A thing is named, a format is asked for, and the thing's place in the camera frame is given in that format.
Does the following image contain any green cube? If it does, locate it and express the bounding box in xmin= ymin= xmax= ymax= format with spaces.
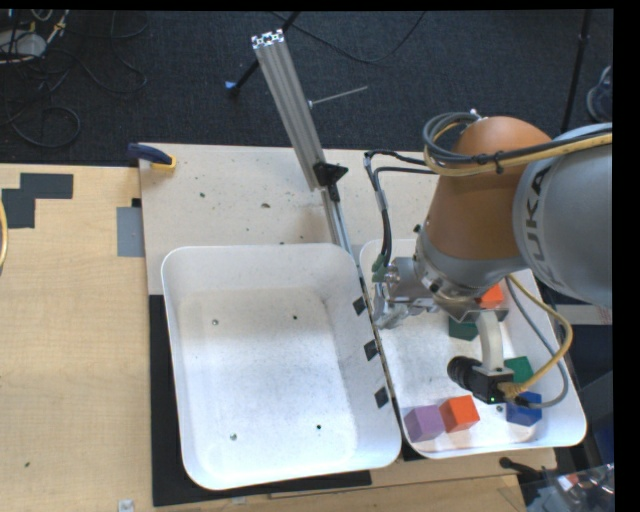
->
xmin=447 ymin=317 xmax=480 ymax=343
xmin=502 ymin=355 xmax=535 ymax=384

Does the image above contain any black cylinder on white bracket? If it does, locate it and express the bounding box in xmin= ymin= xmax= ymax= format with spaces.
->
xmin=446 ymin=308 xmax=516 ymax=405

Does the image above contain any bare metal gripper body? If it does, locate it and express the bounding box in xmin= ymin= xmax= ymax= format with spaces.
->
xmin=382 ymin=256 xmax=482 ymax=322

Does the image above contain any orange cube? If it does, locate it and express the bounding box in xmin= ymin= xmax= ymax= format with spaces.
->
xmin=475 ymin=284 xmax=506 ymax=310
xmin=438 ymin=394 xmax=482 ymax=434

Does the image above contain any pale wooden board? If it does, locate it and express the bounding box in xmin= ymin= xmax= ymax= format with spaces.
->
xmin=138 ymin=143 xmax=559 ymax=503

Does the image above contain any white plastic tray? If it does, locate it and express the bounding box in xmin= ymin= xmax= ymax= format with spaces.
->
xmin=358 ymin=238 xmax=588 ymax=460
xmin=160 ymin=242 xmax=403 ymax=492

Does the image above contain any purple cube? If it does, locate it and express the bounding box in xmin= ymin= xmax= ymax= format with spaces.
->
xmin=403 ymin=404 xmax=447 ymax=444

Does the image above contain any blue cube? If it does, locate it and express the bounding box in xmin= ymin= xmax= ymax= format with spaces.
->
xmin=504 ymin=390 xmax=544 ymax=428

